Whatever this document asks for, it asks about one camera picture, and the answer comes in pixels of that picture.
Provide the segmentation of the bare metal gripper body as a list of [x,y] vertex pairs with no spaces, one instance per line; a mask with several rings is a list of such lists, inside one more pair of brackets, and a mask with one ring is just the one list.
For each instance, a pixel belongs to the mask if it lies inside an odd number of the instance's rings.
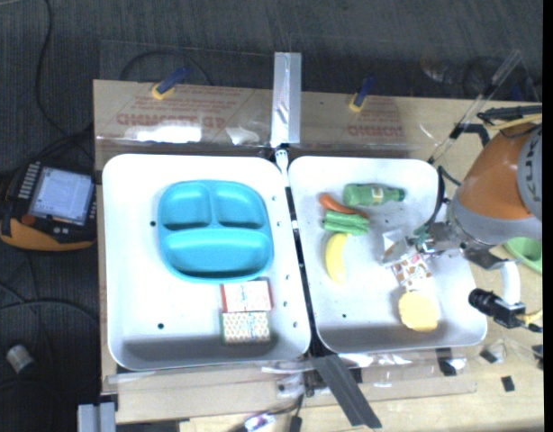
[[413,232],[413,245],[427,256],[458,252],[465,240],[447,221],[422,224]]

